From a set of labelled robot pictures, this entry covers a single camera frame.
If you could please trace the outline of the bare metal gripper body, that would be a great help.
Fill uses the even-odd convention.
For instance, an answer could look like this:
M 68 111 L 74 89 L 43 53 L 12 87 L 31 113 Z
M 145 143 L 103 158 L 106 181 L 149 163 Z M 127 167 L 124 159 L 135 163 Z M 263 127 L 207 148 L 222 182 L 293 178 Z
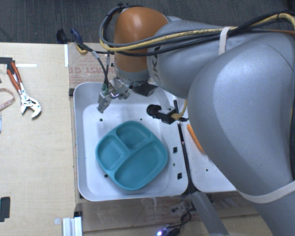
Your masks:
M 109 96 L 112 99 L 127 99 L 131 92 L 151 96 L 156 90 L 156 86 L 147 81 L 131 81 L 115 77 L 109 81 Z

